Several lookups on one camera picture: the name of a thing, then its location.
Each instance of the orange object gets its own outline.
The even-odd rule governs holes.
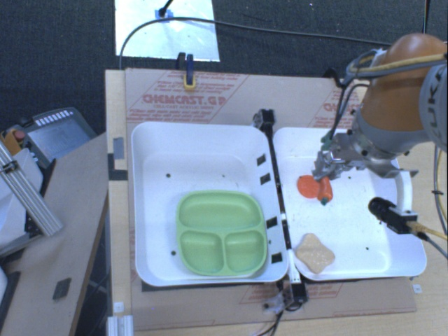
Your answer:
[[[331,188],[330,179],[327,176],[324,176],[318,184],[319,192],[317,199],[322,203],[322,205],[325,205],[333,199],[333,189]]]
[[[315,181],[313,176],[300,176],[297,180],[297,189],[305,198],[317,198],[322,205],[333,199],[333,189],[327,176],[323,177],[319,182]]]

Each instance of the green plate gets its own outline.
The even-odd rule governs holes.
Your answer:
[[[263,212],[245,193],[205,190],[187,194],[177,206],[176,229],[182,261],[197,274],[252,274],[265,262]]]

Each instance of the robotic arm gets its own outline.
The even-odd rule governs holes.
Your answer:
[[[365,62],[369,67],[362,67]],[[400,170],[393,160],[412,147],[433,141],[447,151],[447,45],[427,34],[400,38],[387,51],[372,51],[350,63],[344,84],[372,82],[352,128],[323,138],[313,176],[340,177],[368,168],[382,178]]]

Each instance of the dark floor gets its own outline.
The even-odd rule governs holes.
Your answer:
[[[215,18],[241,25],[392,43],[420,32],[425,0],[212,0]],[[428,30],[447,40],[447,0],[431,0]],[[117,69],[114,0],[0,0],[0,131],[21,117],[73,106],[105,130],[104,71]],[[221,62],[203,71],[321,76],[341,74],[375,45],[217,27]],[[174,68],[172,60],[125,58],[126,67]],[[107,286],[104,239],[78,335],[103,335]]]

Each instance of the white tray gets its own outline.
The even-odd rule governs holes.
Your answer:
[[[301,274],[317,281],[413,277],[426,267],[421,240],[396,234],[369,212],[373,197],[396,204],[396,183],[367,169],[342,173],[331,181],[333,201],[321,205],[298,192],[299,176],[311,174],[326,129],[282,128],[274,135],[283,199],[293,249],[307,233],[314,233],[334,254],[335,261],[314,274],[295,258]]]
[[[257,159],[265,156],[258,165]],[[281,279],[288,258],[281,227],[269,145],[249,126],[145,122],[132,133],[136,269],[154,286],[262,283]],[[270,181],[260,184],[260,177]],[[267,229],[265,264],[245,277],[202,276],[182,263],[176,243],[176,207],[195,190],[236,190],[254,197]],[[281,261],[272,262],[272,256]]]

